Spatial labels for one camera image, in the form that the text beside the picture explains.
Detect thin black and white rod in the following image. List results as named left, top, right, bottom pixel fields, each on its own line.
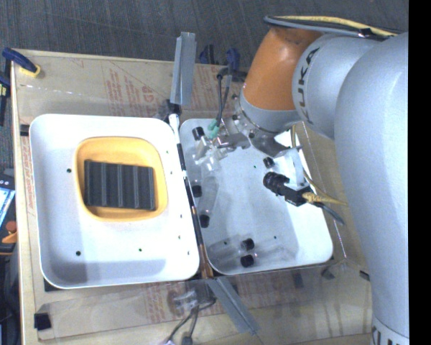
left=167, top=112, right=214, bottom=280

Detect black cylinder on white bracket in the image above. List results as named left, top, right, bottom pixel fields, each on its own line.
left=262, top=146, right=312, bottom=208

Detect yellow bowl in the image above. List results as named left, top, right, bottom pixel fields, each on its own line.
left=73, top=136, right=169, bottom=223

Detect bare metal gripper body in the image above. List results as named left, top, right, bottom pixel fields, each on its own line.
left=218, top=115, right=294, bottom=159

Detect white plastic tray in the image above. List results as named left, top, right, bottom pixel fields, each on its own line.
left=29, top=113, right=201, bottom=290
left=178, top=117, right=335, bottom=277

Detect brown cardboard board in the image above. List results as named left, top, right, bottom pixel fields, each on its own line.
left=9, top=47, right=374, bottom=345

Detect black block with thin wires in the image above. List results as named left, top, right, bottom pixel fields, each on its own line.
left=172, top=287, right=217, bottom=313

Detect black ribbed block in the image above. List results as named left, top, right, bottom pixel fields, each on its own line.
left=83, top=159, right=157, bottom=211

